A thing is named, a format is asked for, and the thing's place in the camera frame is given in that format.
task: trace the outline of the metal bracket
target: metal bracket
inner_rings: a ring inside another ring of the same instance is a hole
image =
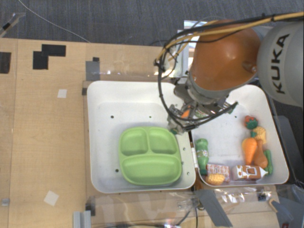
[[[193,164],[194,164],[194,168],[198,168],[198,158],[196,156],[196,151],[195,148],[191,148],[191,153],[192,153],[192,159],[193,159]]]
[[[74,212],[73,228],[91,228],[91,211]]]

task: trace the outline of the green toy bottle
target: green toy bottle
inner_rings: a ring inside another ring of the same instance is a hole
[[[206,166],[209,161],[207,139],[198,139],[195,142],[195,150],[199,164],[199,172],[201,175],[207,175]]]

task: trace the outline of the toy carrot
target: toy carrot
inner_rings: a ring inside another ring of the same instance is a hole
[[[257,150],[257,141],[254,138],[246,138],[242,142],[245,153],[245,164],[250,165]]]

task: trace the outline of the wire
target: wire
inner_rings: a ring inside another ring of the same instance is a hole
[[[221,36],[217,39],[214,39],[214,40],[190,40],[190,41],[182,41],[182,42],[178,42],[176,44],[174,44],[173,46],[176,46],[176,45],[181,45],[181,44],[184,44],[184,43],[212,43],[212,42],[216,42],[216,41],[219,41],[219,40],[222,40],[223,38],[226,38],[226,37],[229,37],[231,35],[234,35],[236,33],[240,32],[240,30],[237,30],[237,31],[234,31],[234,32],[231,32],[229,34],[226,34],[224,36]]]
[[[65,31],[67,31],[67,32],[69,32],[69,33],[71,33],[71,34],[73,34],[73,35],[75,35],[75,36],[81,38],[82,40],[84,40],[84,41],[90,43],[90,41],[88,41],[87,39],[83,38],[82,36],[80,36],[80,35],[78,35],[78,34],[72,32],[72,31],[70,31],[70,30],[68,30],[68,29],[66,29],[66,28],[63,28],[63,27],[61,27],[61,26],[59,26],[59,25],[57,25],[57,24],[55,24],[55,23],[53,23],[53,22],[47,20],[46,18],[40,16],[39,14],[37,14],[36,12],[34,12],[33,10],[31,10],[29,7],[27,7],[21,0],[18,0],[18,1],[19,1],[19,2],[21,3],[21,5],[22,5],[23,7],[25,7],[28,11],[30,11],[30,12],[33,13],[33,14],[35,14],[37,17],[41,18],[42,20],[46,21],[47,23],[50,23],[51,25],[53,25],[53,26],[55,26],[55,27],[57,27],[57,28],[59,28],[59,29],[65,30]]]
[[[203,27],[203,26],[207,26],[207,25],[211,25],[211,24],[213,24],[213,23],[216,22],[216,21],[217,21],[217,20],[209,21],[209,22],[205,23],[204,25],[202,25],[202,27]],[[201,22],[201,20],[200,20],[200,21],[197,21],[194,25],[191,26],[191,29],[194,28],[196,25],[198,25],[200,22]],[[174,57],[178,56],[179,53],[180,53],[180,52],[187,46],[187,44],[190,43],[190,42],[193,42],[193,41],[191,41],[191,39],[189,39],[188,41],[185,41],[185,42],[184,42],[185,45],[183,45],[182,48],[179,47],[179,49],[177,50],[177,52],[176,52],[176,54],[174,55]]]
[[[181,118],[181,117],[178,117],[176,116],[173,112],[170,111],[170,109],[168,108],[164,98],[163,98],[163,94],[162,94],[162,83],[161,83],[161,74],[162,74],[162,70],[159,68],[159,73],[158,73],[158,89],[159,89],[159,94],[160,94],[160,99],[161,99],[161,102],[162,102],[162,105],[163,107],[165,108],[166,112],[168,113],[168,115],[171,117],[171,119],[177,124],[179,125],[183,130],[192,130],[202,124],[205,124],[217,117],[219,117],[220,115],[234,109],[236,107],[236,105],[238,104],[237,102],[235,102],[234,104],[232,104],[231,106],[227,107],[226,109],[220,111],[220,112],[217,112],[213,115],[210,115],[210,116],[205,116],[205,117],[201,117],[201,118],[197,118],[197,119],[185,119],[185,118]],[[182,120],[182,121],[185,121],[185,122],[198,122],[198,123],[194,123],[190,126],[186,126],[184,127],[182,123],[180,123],[178,120]]]
[[[179,226],[188,217],[188,215],[190,214],[190,212],[191,212],[191,210],[189,210],[187,212],[187,214],[176,225]]]
[[[272,22],[272,21],[280,21],[280,20],[293,19],[293,18],[302,18],[303,16],[304,16],[304,12],[289,13],[289,14],[282,14],[282,15],[272,15],[272,16],[267,16],[266,18],[265,18],[265,16],[263,16],[262,19],[252,18],[252,19],[238,20],[238,21],[215,24],[215,25],[211,24],[209,26],[202,26],[202,27],[196,27],[196,28],[184,30],[184,31],[178,33],[173,38],[171,38],[168,43],[166,43],[163,50],[157,56],[156,61],[158,61],[161,58],[161,56],[165,53],[166,49],[169,49],[172,45],[174,45],[180,41],[183,41],[185,39],[191,39],[194,36],[207,36],[207,35],[230,33],[230,32],[234,32],[237,30],[244,30],[247,28],[251,28],[251,27],[258,26],[258,25],[265,24],[265,23]],[[214,28],[223,27],[226,25],[234,25],[234,24],[245,23],[245,22],[249,22],[249,23],[245,24],[245,25],[241,25],[241,26],[235,26],[232,28],[205,31],[207,29],[212,29],[212,28],[214,29]],[[199,30],[200,30],[199,33],[197,33],[195,35],[193,35],[193,34],[189,35],[189,33],[197,32]]]
[[[162,42],[167,42],[167,40],[155,40],[155,41],[151,42],[151,43],[149,44],[149,46],[152,46],[152,45],[155,44],[155,43],[160,43],[160,44],[162,44]]]

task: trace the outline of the wooden surface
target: wooden surface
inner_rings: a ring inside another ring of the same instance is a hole
[[[33,70],[33,51],[41,51],[42,44],[66,45],[66,57],[49,57],[49,70]],[[88,174],[86,106],[82,96],[86,61],[100,58],[102,79],[123,80],[132,75],[134,80],[155,80],[152,62],[159,50],[0,39],[0,51],[12,53],[10,73],[0,74],[0,199],[10,198],[8,207],[0,207],[0,227],[71,228],[73,212],[84,211],[88,197],[107,197],[94,189]],[[66,98],[57,97],[59,89],[67,90]],[[44,202],[49,190],[59,195],[54,206]],[[157,197],[152,199],[156,201],[155,212],[166,202],[162,194]],[[256,201],[245,206],[226,207],[235,227],[277,227],[276,215],[266,203]],[[134,202],[125,204],[128,211],[121,212],[127,216],[122,218],[142,221],[142,203],[141,207],[140,213]],[[157,214],[158,219],[172,215]],[[255,226],[245,225],[256,214],[260,219],[254,219]],[[199,227],[214,227],[205,211],[199,215]],[[193,216],[182,227],[192,224]]]

